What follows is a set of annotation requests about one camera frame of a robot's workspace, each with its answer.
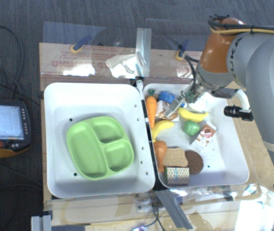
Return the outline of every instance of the toy food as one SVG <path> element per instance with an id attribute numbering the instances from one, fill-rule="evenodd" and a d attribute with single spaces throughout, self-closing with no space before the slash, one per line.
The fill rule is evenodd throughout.
<path id="1" fill-rule="evenodd" d="M 172 103 L 172 101 L 175 99 L 175 96 L 171 93 L 168 93 L 166 91 L 161 91 L 159 96 L 158 96 L 158 100 L 162 100 L 165 101 L 167 103 Z"/>
<path id="2" fill-rule="evenodd" d="M 169 103 L 160 100 L 157 102 L 157 107 L 156 107 L 156 116 L 160 119 L 163 120 L 174 120 L 178 117 L 178 113 L 177 111 L 175 111 L 174 113 L 172 113 L 169 117 L 165 116 L 166 111 L 169 109 Z"/>
<path id="3" fill-rule="evenodd" d="M 216 127 L 212 123 L 207 122 L 191 145 L 195 148 L 205 148 L 212 140 L 215 132 Z"/>
<path id="4" fill-rule="evenodd" d="M 202 113 L 193 113 L 193 112 L 190 112 L 187 109 L 182 108 L 182 107 L 178 108 L 177 111 L 178 111 L 179 115 L 182 118 L 184 118 L 185 120 L 190 120 L 190 121 L 194 121 L 197 123 L 203 121 L 203 119 L 209 115 L 209 113 L 207 113 L 207 112 L 205 112 L 203 114 Z"/>
<path id="5" fill-rule="evenodd" d="M 189 172 L 191 174 L 198 174 L 203 169 L 203 159 L 195 151 L 185 151 L 185 157 L 188 160 Z"/>
<path id="6" fill-rule="evenodd" d="M 148 113 L 148 119 L 150 123 L 150 128 L 154 127 L 155 124 L 155 115 L 156 115 L 156 106 L 157 106 L 157 101 L 155 99 L 154 92 L 155 90 L 149 89 L 149 96 L 146 99 L 146 108 L 147 108 L 147 113 Z"/>
<path id="7" fill-rule="evenodd" d="M 183 131 L 190 136 L 194 136 L 197 132 L 199 132 L 200 126 L 197 122 L 194 121 L 186 121 L 184 123 Z"/>
<path id="8" fill-rule="evenodd" d="M 188 185 L 189 168 L 188 167 L 167 167 L 166 178 L 168 185 Z"/>
<path id="9" fill-rule="evenodd" d="M 167 144 L 164 141 L 155 141 L 153 145 L 155 156 L 158 162 L 158 172 L 163 173 L 165 171 L 163 160 L 167 151 Z"/>
<path id="10" fill-rule="evenodd" d="M 152 141 L 155 142 L 156 136 L 160 133 L 160 131 L 167 128 L 172 128 L 173 126 L 174 126 L 174 122 L 169 120 L 162 120 L 162 121 L 156 122 L 154 124 L 154 127 L 151 130 Z"/>
<path id="11" fill-rule="evenodd" d="M 165 167 L 187 167 L 185 151 L 182 148 L 168 148 L 163 164 Z"/>

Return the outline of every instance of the blue clamp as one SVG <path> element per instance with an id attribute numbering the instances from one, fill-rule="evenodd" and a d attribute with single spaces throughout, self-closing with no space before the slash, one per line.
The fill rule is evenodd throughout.
<path id="1" fill-rule="evenodd" d="M 178 47 L 179 50 L 177 51 L 176 57 L 175 57 L 177 60 L 179 61 L 183 60 L 184 52 L 186 50 L 187 44 L 188 44 L 188 40 L 186 39 L 182 44 L 179 45 Z"/>
<path id="2" fill-rule="evenodd" d="M 83 45 L 87 44 L 91 39 L 92 37 L 90 35 L 83 37 L 75 45 L 71 46 L 71 52 L 74 54 L 80 52 L 83 48 Z"/>

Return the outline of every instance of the screen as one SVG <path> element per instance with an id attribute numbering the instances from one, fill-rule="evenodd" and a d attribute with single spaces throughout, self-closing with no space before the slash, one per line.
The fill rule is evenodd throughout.
<path id="1" fill-rule="evenodd" d="M 20 107 L 0 105 L 0 140 L 23 140 Z"/>

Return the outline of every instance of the green apple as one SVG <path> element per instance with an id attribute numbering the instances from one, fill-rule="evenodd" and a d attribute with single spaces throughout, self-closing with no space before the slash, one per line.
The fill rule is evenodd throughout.
<path id="1" fill-rule="evenodd" d="M 184 132 L 187 133 L 190 136 L 195 135 L 200 130 L 200 126 L 198 123 L 194 121 L 186 121 L 184 123 Z"/>

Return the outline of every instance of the blue object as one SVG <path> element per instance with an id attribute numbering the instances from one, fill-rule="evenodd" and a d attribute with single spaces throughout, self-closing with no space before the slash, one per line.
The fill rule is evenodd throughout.
<path id="1" fill-rule="evenodd" d="M 178 55 L 177 55 L 177 56 L 178 56 L 179 58 L 182 58 L 182 57 L 183 57 L 184 52 L 185 52 L 186 47 L 187 47 L 187 44 L 188 44 L 188 40 L 186 39 L 182 44 L 180 44 L 180 45 L 178 46 L 179 51 L 178 51 Z"/>
<path id="2" fill-rule="evenodd" d="M 74 46 L 73 46 L 73 50 L 76 51 L 78 49 L 80 49 L 84 44 L 87 44 L 89 40 L 91 40 L 92 37 L 90 35 L 87 35 L 85 37 L 83 37 L 81 40 L 79 40 Z"/>
<path id="3" fill-rule="evenodd" d="M 166 91 L 162 91 L 160 92 L 159 96 L 158 96 L 158 100 L 162 100 L 162 101 L 165 101 L 167 103 L 172 103 L 173 100 L 175 99 L 175 96 L 171 93 L 168 93 Z"/>

